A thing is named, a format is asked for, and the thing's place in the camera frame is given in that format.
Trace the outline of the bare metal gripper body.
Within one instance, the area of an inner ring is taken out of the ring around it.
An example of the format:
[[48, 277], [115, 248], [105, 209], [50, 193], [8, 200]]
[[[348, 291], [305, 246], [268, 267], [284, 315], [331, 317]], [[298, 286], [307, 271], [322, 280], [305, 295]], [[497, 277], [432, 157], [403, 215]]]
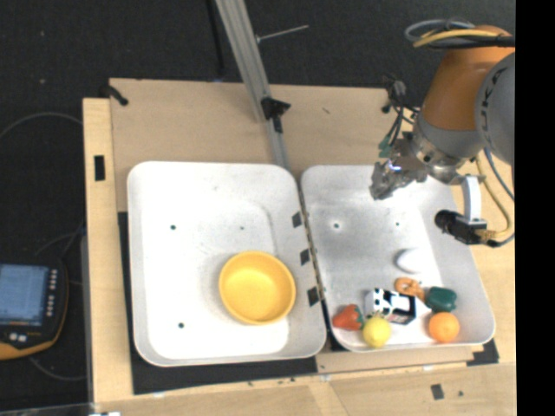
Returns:
[[460, 178], [459, 169], [470, 157], [470, 135], [441, 133], [436, 141], [424, 133], [403, 133], [382, 140], [383, 163], [397, 179], [423, 182], [428, 176], [451, 185]]

